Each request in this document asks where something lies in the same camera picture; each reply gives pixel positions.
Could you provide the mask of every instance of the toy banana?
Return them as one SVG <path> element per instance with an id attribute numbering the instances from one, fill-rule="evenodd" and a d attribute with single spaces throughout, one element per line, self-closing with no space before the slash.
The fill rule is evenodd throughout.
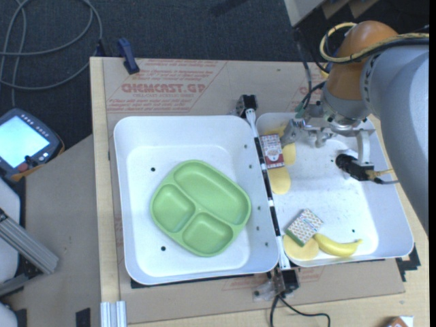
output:
<path id="1" fill-rule="evenodd" d="M 316 240 L 323 252 L 326 252 L 330 255 L 335 255 L 337 257 L 348 257 L 352 255 L 354 252 L 356 252 L 359 244 L 363 242 L 359 239 L 352 243 L 337 243 L 331 238 L 328 238 L 320 233 L 313 235 L 313 238 Z"/>

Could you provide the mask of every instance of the cardboard sheet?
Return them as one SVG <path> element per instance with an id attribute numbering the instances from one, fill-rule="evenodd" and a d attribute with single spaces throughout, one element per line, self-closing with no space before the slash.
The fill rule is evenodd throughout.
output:
<path id="1" fill-rule="evenodd" d="M 176 59 L 138 59 L 137 63 L 140 73 L 129 75 L 122 59 L 103 59 L 111 157 L 115 157 L 113 129 L 123 117 L 231 114 L 243 94 L 256 95 L 257 116 L 289 112 L 308 91 L 302 63 Z M 313 86 L 325 80 L 316 65 L 310 68 Z M 320 93 L 314 93 L 311 101 L 319 98 Z M 269 301 L 253 298 L 253 290 L 267 280 L 265 274 L 154 287 L 134 285 L 124 264 L 115 158 L 110 165 L 119 284 L 130 324 L 270 307 Z M 404 292 L 393 259 L 295 270 L 300 287 L 288 298 L 293 305 Z"/>
<path id="2" fill-rule="evenodd" d="M 4 298 L 24 311 L 27 327 L 99 324 L 93 164 L 89 136 L 26 177 L 26 229 L 59 258 L 53 274 L 36 276 Z"/>

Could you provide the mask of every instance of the black cable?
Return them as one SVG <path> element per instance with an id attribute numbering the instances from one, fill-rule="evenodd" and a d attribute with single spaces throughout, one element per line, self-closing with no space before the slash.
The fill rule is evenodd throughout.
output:
<path id="1" fill-rule="evenodd" d="M 326 32 L 325 36 L 326 36 L 326 44 L 325 44 L 324 48 L 326 49 L 327 54 L 331 55 L 331 54 L 333 54 L 333 52 L 330 49 L 330 38 L 328 36 L 328 32 Z"/>
<path id="2" fill-rule="evenodd" d="M 338 63 L 338 64 L 350 64 L 350 63 L 356 63 L 356 62 L 360 62 L 363 59 L 371 56 L 371 55 L 376 55 L 378 53 L 381 53 L 389 48 L 392 47 L 397 47 L 397 46 L 411 46 L 411 45 L 429 45 L 430 44 L 430 39 L 429 38 L 423 38 L 423 37 L 416 37 L 416 38 L 405 38 L 405 39 L 398 39 L 398 40 L 394 40 L 391 42 L 386 42 L 385 44 L 382 44 L 378 47 L 375 47 L 374 49 L 365 52 L 364 54 L 358 56 L 358 57 L 354 57 L 353 54 L 351 54 L 349 56 L 349 60 L 348 61 L 339 61 L 336 62 L 334 60 L 332 60 L 332 63 Z"/>
<path id="3" fill-rule="evenodd" d="M 380 178 L 374 178 L 373 182 L 376 183 L 376 184 L 381 184 L 381 185 L 389 185 L 389 184 L 400 183 L 400 181 L 384 181 L 383 179 L 380 179 Z"/>
<path id="4" fill-rule="evenodd" d="M 307 86 L 309 88 L 309 92 L 311 92 L 312 91 L 312 74 L 311 74 L 311 70 L 310 70 L 309 65 L 307 64 L 305 58 L 302 55 L 301 45 L 300 45 L 300 42 L 298 40 L 296 40 L 296 45 L 297 45 L 298 55 L 300 56 L 300 60 L 302 62 L 303 67 L 305 68 L 306 79 L 307 79 Z"/>
<path id="5" fill-rule="evenodd" d="M 83 31 L 78 36 L 76 36 L 74 39 L 72 39 L 71 41 L 67 42 L 66 44 L 58 46 L 58 47 L 55 47 L 55 48 L 51 48 L 51 49 L 48 49 L 48 50 L 35 51 L 35 52 L 23 52 L 22 50 L 23 50 L 23 47 L 25 45 L 26 32 L 27 32 L 27 19 L 26 19 L 26 14 L 25 14 L 24 7 L 26 6 L 26 4 L 28 4 L 31 1 L 32 0 L 24 0 L 23 2 L 21 2 L 20 0 L 15 0 L 15 2 L 18 5 L 18 7 L 17 7 L 16 11 L 14 12 L 13 17 L 11 18 L 11 21 L 9 23 L 9 27 L 7 29 L 7 33 L 6 33 L 6 36 L 5 36 L 5 42 L 3 44 L 3 50 L 0 52 L 0 57 L 1 57 L 1 62 L 0 62 L 0 90 L 1 90 L 1 85 L 5 85 L 5 86 L 7 86 L 7 87 L 12 89 L 12 92 L 11 92 L 12 106 L 15 106 L 15 90 L 21 90 L 21 91 L 45 91 L 45 90 L 48 90 L 48 89 L 53 89 L 55 87 L 61 86 L 62 84 L 65 84 L 66 82 L 69 82 L 70 80 L 73 80 L 74 78 L 76 78 L 78 75 L 80 75 L 89 66 L 89 62 L 86 62 L 86 64 L 84 64 L 77 72 L 75 72 L 71 76 L 65 78 L 64 80 L 56 82 L 54 84 L 50 84 L 50 85 L 46 85 L 46 86 L 40 86 L 40 87 L 25 87 L 25 86 L 19 86 L 19 85 L 17 85 L 15 83 L 16 75 L 18 73 L 18 65 L 19 65 L 21 57 L 34 57 L 34 56 L 47 55 L 49 53 L 54 53 L 54 52 L 63 50 L 65 48 L 71 46 L 72 44 L 74 44 L 78 40 L 80 40 L 88 32 L 88 30 L 91 28 L 91 25 L 92 25 L 94 17 L 97 19 L 97 23 L 98 23 L 98 26 L 99 26 L 99 36 L 98 36 L 98 40 L 97 40 L 96 44 L 101 42 L 102 36 L 103 36 L 102 21 L 101 21 L 101 19 L 99 17 L 99 14 L 98 14 L 97 10 L 93 7 L 93 5 L 91 4 L 91 2 L 89 0 L 79 0 L 79 1 L 83 2 L 86 6 L 89 7 L 89 9 L 90 9 L 90 16 L 89 16 L 89 20 L 88 20 L 87 26 L 83 29 Z M 8 52 L 7 51 L 7 47 L 8 47 L 8 44 L 9 44 L 9 40 L 10 40 L 10 36 L 11 36 L 11 31 L 12 31 L 13 26 L 15 25 L 15 22 L 16 22 L 16 20 L 18 18 L 18 15 L 22 16 L 22 23 L 23 23 L 20 46 L 19 46 L 17 52 Z M 95 51 L 92 54 L 92 56 L 95 56 L 96 53 L 97 53 L 97 48 L 95 49 Z M 3 69 L 4 69 L 5 58 L 6 57 L 16 57 L 15 66 L 14 66 L 14 70 L 13 70 L 13 73 L 12 73 L 12 81 L 11 82 L 6 82 L 6 81 L 3 80 Z"/>
<path id="6" fill-rule="evenodd" d="M 277 294 L 274 297 L 274 300 L 272 301 L 271 305 L 271 311 L 270 311 L 270 327 L 274 327 L 273 317 L 274 317 L 274 311 L 277 306 L 278 301 L 281 301 L 284 305 L 286 305 L 289 309 L 294 311 L 295 313 L 305 316 L 305 317 L 317 317 L 317 316 L 324 316 L 327 318 L 327 327 L 330 327 L 330 316 L 326 313 L 302 313 L 301 311 L 295 309 L 292 305 L 288 304 L 286 300 L 283 299 L 283 297 L 280 294 Z"/>
<path id="7" fill-rule="evenodd" d="M 306 109 L 307 106 L 309 105 L 309 102 L 311 101 L 312 93 L 315 92 L 316 90 L 322 89 L 325 84 L 326 84 L 326 81 L 323 81 L 323 82 L 317 84 L 305 95 L 305 97 L 301 101 L 302 107 L 304 109 Z"/>
<path id="8" fill-rule="evenodd" d="M 315 53 L 314 53 L 314 51 L 313 51 L 313 49 L 309 46 L 309 43 L 307 42 L 307 39 L 306 39 L 306 37 L 305 37 L 305 35 L 302 33 L 302 31 L 301 31 L 301 29 L 300 28 L 295 28 L 295 32 L 296 32 L 296 35 L 299 35 L 299 38 L 297 39 L 297 41 L 299 40 L 299 39 L 301 39 L 304 43 L 305 43 L 305 46 L 306 46 L 306 49 L 309 51 L 309 53 L 311 54 L 311 57 L 312 57 L 312 60 L 313 60 L 313 62 L 323 71 L 323 72 L 325 72 L 325 73 L 327 73 L 328 74 L 328 69 L 326 68 L 326 67 L 324 67 L 320 62 L 318 62 L 317 61 L 317 58 L 315 57 Z"/>

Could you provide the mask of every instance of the white tray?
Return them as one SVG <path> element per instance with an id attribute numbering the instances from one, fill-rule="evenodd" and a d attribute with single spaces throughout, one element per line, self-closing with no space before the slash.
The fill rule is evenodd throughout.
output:
<path id="1" fill-rule="evenodd" d="M 279 257 L 253 134 L 237 116 L 130 116 L 114 128 L 125 265 L 144 285 L 265 273 Z M 151 197 L 180 162 L 199 159 L 238 183 L 251 200 L 245 229 L 221 254 L 204 258 L 164 234 Z"/>
<path id="2" fill-rule="evenodd" d="M 267 113 L 256 126 L 259 135 L 286 125 L 293 113 Z M 359 129 L 374 129 L 370 121 Z M 375 170 L 388 169 L 377 134 L 369 136 L 371 162 Z M 309 208 L 324 222 L 320 232 L 346 243 L 358 238 L 363 243 L 349 258 L 338 258 L 322 251 L 313 260 L 292 260 L 299 266 L 320 266 L 341 262 L 378 260 L 402 257 L 414 246 L 413 236 L 396 187 L 360 182 L 340 170 L 335 163 L 340 153 L 357 157 L 355 138 L 336 136 L 322 148 L 315 147 L 315 138 L 296 142 L 296 162 L 287 166 L 292 184 L 284 195 L 273 195 L 281 232 L 298 213 Z M 388 180 L 390 175 L 382 176 Z"/>

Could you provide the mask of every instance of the cable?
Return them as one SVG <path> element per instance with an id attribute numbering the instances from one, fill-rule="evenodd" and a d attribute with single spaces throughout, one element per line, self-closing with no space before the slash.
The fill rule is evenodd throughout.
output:
<path id="1" fill-rule="evenodd" d="M 384 171 L 365 170 L 365 173 L 367 174 L 368 179 L 370 181 L 373 181 L 374 183 L 377 183 L 377 184 L 383 184 L 383 185 L 399 183 L 398 180 L 396 180 L 396 181 L 383 181 L 382 179 L 378 178 L 383 174 L 393 173 L 393 172 L 394 172 L 394 170 L 392 168 L 390 168 L 389 170 L 384 170 Z"/>
<path id="2" fill-rule="evenodd" d="M 317 85 L 315 85 L 301 100 L 301 102 L 295 107 L 295 112 L 297 112 L 296 117 L 301 117 L 303 112 L 306 110 L 307 106 L 309 105 L 309 102 L 311 101 L 312 93 L 316 90 L 322 89 L 324 85 L 326 84 L 326 81 L 323 81 Z"/>
<path id="3" fill-rule="evenodd" d="M 307 86 L 309 88 L 309 92 L 311 92 L 312 91 L 312 74 L 311 74 L 311 70 L 309 69 L 309 65 L 307 64 L 307 62 L 305 61 L 305 58 L 302 55 L 301 45 L 300 45 L 300 42 L 298 42 L 298 41 L 297 41 L 297 50 L 298 50 L 298 54 L 300 55 L 300 60 L 302 61 L 302 65 L 305 68 L 306 79 L 307 79 Z"/>
<path id="4" fill-rule="evenodd" d="M 274 300 L 272 301 L 271 311 L 270 311 L 270 327 L 274 327 L 274 323 L 273 323 L 274 311 L 275 311 L 275 308 L 276 308 L 279 300 L 284 305 L 286 305 L 289 309 L 291 309 L 292 311 L 294 311 L 295 313 L 297 313 L 299 315 L 302 315 L 305 317 L 316 317 L 316 316 L 327 317 L 327 327 L 330 327 L 330 316 L 328 314 L 326 314 L 326 313 L 302 313 L 301 311 L 295 309 L 292 305 L 288 304 L 280 294 L 277 294 L 274 297 Z"/>
<path id="5" fill-rule="evenodd" d="M 424 32 L 426 30 L 430 32 L 430 25 L 424 25 L 423 27 L 415 29 L 414 31 L 412 31 L 412 33 Z"/>
<path id="6" fill-rule="evenodd" d="M 326 40 L 326 44 L 325 44 L 324 48 L 327 50 L 327 53 L 328 53 L 329 55 L 331 55 L 331 54 L 333 54 L 333 52 L 331 51 L 331 49 L 330 49 L 330 45 L 328 44 L 328 42 L 329 42 L 329 37 L 327 36 L 327 33 L 324 34 L 324 38 L 325 38 L 325 40 Z"/>
<path id="7" fill-rule="evenodd" d="M 91 2 L 89 0 L 79 0 L 79 1 L 83 2 L 86 6 L 89 7 L 89 9 L 90 9 L 90 16 L 89 16 L 89 20 L 88 20 L 88 23 L 87 23 L 86 27 L 83 29 L 83 31 L 81 33 L 79 33 L 78 36 L 76 36 L 71 41 L 65 43 L 64 45 L 61 45 L 61 46 L 58 46 L 58 47 L 55 47 L 55 48 L 51 48 L 51 49 L 48 49 L 48 50 L 35 51 L 35 52 L 23 52 L 22 50 L 23 50 L 24 45 L 25 45 L 26 33 L 27 33 L 27 18 L 26 18 L 24 7 L 29 2 L 31 2 L 31 1 L 32 0 L 24 0 L 23 2 L 21 2 L 20 0 L 15 0 L 15 2 L 18 5 L 18 7 L 17 7 L 16 11 L 14 12 L 13 17 L 11 18 L 11 21 L 9 23 L 9 27 L 7 28 L 7 32 L 6 32 L 6 36 L 5 36 L 5 42 L 3 44 L 3 50 L 0 52 L 0 57 L 1 57 L 1 62 L 0 62 L 0 91 L 1 91 L 1 85 L 5 85 L 5 86 L 10 87 L 12 89 L 12 92 L 11 92 L 12 106 L 15 106 L 15 90 L 21 90 L 21 91 L 45 91 L 45 90 L 48 90 L 48 89 L 53 89 L 55 87 L 61 86 L 62 84 L 65 84 L 65 83 L 73 80 L 74 78 L 76 78 L 78 75 L 80 75 L 89 66 L 89 62 L 86 62 L 77 72 L 75 72 L 71 76 L 65 78 L 64 80 L 58 81 L 58 82 L 56 82 L 54 84 L 50 84 L 50 85 L 46 85 L 46 86 L 40 86 L 40 87 L 26 87 L 26 86 L 17 85 L 15 83 L 16 76 L 17 76 L 17 73 L 18 73 L 18 66 L 19 66 L 20 58 L 21 57 L 35 57 L 35 56 L 47 55 L 47 54 L 54 53 L 54 52 L 63 50 L 65 48 L 71 46 L 72 44 L 74 44 L 78 40 L 80 40 L 88 32 L 88 30 L 91 28 L 91 25 L 93 23 L 94 17 L 97 19 L 97 23 L 98 23 L 98 27 L 99 27 L 98 41 L 97 41 L 96 44 L 101 42 L 102 37 L 103 37 L 102 21 L 101 21 L 101 19 L 99 17 L 99 14 L 98 14 L 97 10 L 93 7 L 93 5 L 91 4 Z M 10 51 L 7 51 L 7 47 L 9 45 L 12 28 L 13 28 L 13 26 L 16 23 L 18 15 L 22 16 L 22 35 L 21 35 L 20 46 L 18 47 L 18 51 L 17 52 L 10 52 Z M 92 56 L 95 56 L 96 53 L 97 53 L 97 49 L 95 49 L 95 51 L 92 54 Z M 6 82 L 6 81 L 3 80 L 3 70 L 4 70 L 4 66 L 5 66 L 5 59 L 6 59 L 6 57 L 16 57 L 14 70 L 12 72 L 12 81 L 11 82 Z"/>
<path id="8" fill-rule="evenodd" d="M 301 31 L 301 29 L 300 28 L 296 28 L 295 29 L 295 32 L 296 32 L 296 34 L 295 35 L 299 35 L 300 36 L 300 38 L 303 40 L 303 42 L 305 43 L 305 45 L 306 45 L 306 49 L 309 51 L 309 53 L 311 54 L 311 57 L 312 57 L 312 59 L 313 59 L 313 62 L 315 62 L 315 64 L 324 72 L 324 73 L 326 73 L 326 74 L 328 74 L 328 69 L 325 67 L 325 66 L 323 66 L 320 62 L 318 62 L 317 61 L 317 59 L 316 59 L 316 57 L 315 57 L 315 54 L 314 54 L 314 52 L 313 52 L 313 50 L 312 50 L 312 48 L 308 45 L 308 43 L 307 43 L 307 39 L 306 39 L 306 37 L 305 37 L 305 35 L 302 33 L 302 31 Z"/>
<path id="9" fill-rule="evenodd" d="M 322 38 L 320 42 L 320 53 L 322 57 L 330 61 L 332 63 L 340 63 L 340 64 L 347 64 L 347 63 L 355 63 L 359 62 L 368 56 L 374 55 L 376 53 L 380 53 L 381 51 L 384 51 L 388 48 L 395 47 L 395 46 L 405 46 L 405 45 L 427 45 L 429 44 L 430 40 L 430 34 L 428 33 L 406 33 L 406 34 L 400 34 L 395 35 L 392 37 L 387 37 L 386 39 L 376 42 L 373 45 L 370 45 L 360 52 L 351 54 L 347 57 L 333 57 L 326 53 L 325 47 L 326 47 L 326 40 L 333 34 L 336 33 L 340 29 L 348 28 L 351 29 L 355 27 L 357 24 L 353 22 L 347 22 L 347 23 L 341 23 L 332 29 L 330 29 L 327 34 Z"/>

